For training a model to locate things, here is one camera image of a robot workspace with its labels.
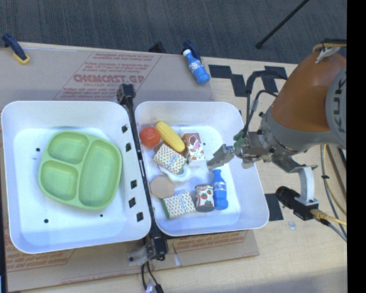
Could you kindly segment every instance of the white plastic tub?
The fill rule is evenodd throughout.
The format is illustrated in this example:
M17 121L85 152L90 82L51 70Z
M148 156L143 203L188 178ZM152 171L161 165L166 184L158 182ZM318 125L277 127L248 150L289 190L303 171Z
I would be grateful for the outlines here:
M149 208L123 107L107 101L17 101L3 109L1 121L9 231L16 248L42 253L138 240L149 233ZM120 184L113 202L104 209L61 203L39 187L38 169L45 146L53 134L64 129L105 138L120 149Z
M231 104L223 102L144 102L135 110L137 129L155 126L159 120L168 123L180 136L186 132L198 132L207 160L225 143L233 145L233 137L243 128L240 112ZM142 145L143 159L148 181L160 175L153 161L154 150ZM220 167L226 181L227 209L211 212L192 212L168 219L161 200L152 195L152 205L159 228L170 236L220 233L227 231L261 228L268 222L268 206L259 175L254 165L244 169L241 160L233 158ZM175 193L189 191L193 197L195 186L209 184L212 173L206 162L190 168L192 177L184 182L175 182Z

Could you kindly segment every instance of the brown cylinder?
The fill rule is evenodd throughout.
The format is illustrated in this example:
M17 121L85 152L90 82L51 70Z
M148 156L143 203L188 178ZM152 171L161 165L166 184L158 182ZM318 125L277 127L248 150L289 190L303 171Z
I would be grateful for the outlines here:
M315 63L319 53L313 52L294 69L271 105L271 115L280 125L307 132L329 130L326 94L346 58L335 53Z

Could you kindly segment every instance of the table surface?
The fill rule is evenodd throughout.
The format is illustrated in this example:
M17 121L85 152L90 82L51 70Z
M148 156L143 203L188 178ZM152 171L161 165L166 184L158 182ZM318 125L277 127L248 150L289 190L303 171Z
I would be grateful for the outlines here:
M204 57L209 65L230 67L233 74L242 75L244 80L253 70L263 70L264 66L284 67L290 75L296 65L245 60L216 59ZM278 89L284 83L275 80ZM233 104L241 111L243 120L246 114L246 98L236 96L230 78L212 78L207 84L211 87L215 101ZM262 95L257 112L265 112L273 97ZM255 116L250 123L250 131L255 131L259 118ZM319 208L333 215L325 192L321 170L320 147L315 146L307 153L297 154L295 160L300 164L318 165L313 170L315 198ZM337 200L346 208L345 172L339 173L327 155L326 174ZM279 186L300 191L297 174L287 174L271 163L256 163L265 194L273 194ZM347 292L347 244L332 229L316 220L302 221L293 215L292 210L281 207L283 220L269 221L263 228L254 230L259 256L232 259L196 266L178 267L153 272L164 292ZM340 219L346 216L338 209ZM204 281L201 275L210 275ZM49 288L33 289L25 292L143 292L140 274L116 278L86 281Z

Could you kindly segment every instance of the bottle label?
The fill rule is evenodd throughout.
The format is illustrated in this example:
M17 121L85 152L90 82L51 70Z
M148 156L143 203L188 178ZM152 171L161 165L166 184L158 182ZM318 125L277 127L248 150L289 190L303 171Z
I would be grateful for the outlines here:
M193 73L197 68L201 67L202 64L200 61L196 60L194 62L192 62L189 66L188 69Z
M217 183L213 183L213 191L226 191L226 185L224 182L219 181Z

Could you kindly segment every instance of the red tomato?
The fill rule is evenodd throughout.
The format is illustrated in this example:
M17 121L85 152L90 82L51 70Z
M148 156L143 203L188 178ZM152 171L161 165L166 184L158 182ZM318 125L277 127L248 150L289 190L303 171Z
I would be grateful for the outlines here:
M160 141L160 134L155 127L146 127L140 132L141 143L146 147L154 147Z

